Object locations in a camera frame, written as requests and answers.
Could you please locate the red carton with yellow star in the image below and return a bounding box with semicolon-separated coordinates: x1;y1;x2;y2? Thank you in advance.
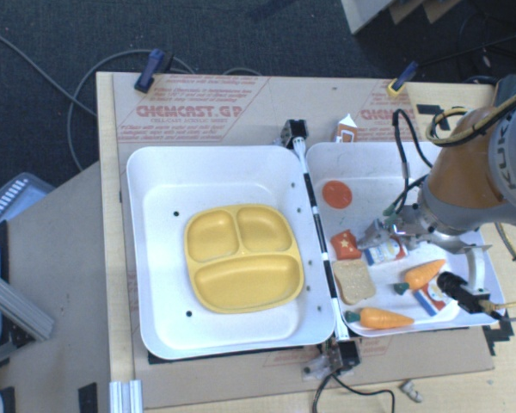
329;229;363;262

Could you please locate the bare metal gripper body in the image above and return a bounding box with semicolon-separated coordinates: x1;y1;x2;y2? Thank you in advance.
388;202;472;254

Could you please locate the yellow divided plate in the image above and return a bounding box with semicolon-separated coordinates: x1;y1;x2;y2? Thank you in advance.
182;203;306;315

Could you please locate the brown cardboard board red print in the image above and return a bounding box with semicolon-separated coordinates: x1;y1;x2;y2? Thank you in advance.
111;73;496;409

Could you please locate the brown bread slice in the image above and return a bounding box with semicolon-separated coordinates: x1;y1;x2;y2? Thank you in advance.
331;258;378;306

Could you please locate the orange and white carton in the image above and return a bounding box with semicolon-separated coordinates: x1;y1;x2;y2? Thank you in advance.
330;113;359;144

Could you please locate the thin black and white rod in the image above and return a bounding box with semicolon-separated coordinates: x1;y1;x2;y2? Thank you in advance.
292;137;350;340

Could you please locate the black cylinder on white bracket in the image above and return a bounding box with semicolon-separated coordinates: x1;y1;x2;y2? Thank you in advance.
436;243;507;319

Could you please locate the orange carrot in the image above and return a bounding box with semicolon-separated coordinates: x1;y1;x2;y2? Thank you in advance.
344;306;415;331
392;258;447;296

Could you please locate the orange round disc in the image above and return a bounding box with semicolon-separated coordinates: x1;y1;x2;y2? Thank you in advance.
321;180;353;210

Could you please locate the white plastic tray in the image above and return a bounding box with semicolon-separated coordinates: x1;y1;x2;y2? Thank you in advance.
304;140;507;339
126;145;338;361

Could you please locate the white bottle with colourful label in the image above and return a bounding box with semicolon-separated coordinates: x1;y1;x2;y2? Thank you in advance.
363;236;409;267

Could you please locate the red white and blue carton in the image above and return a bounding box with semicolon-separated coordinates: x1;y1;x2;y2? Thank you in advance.
413;273;455;317

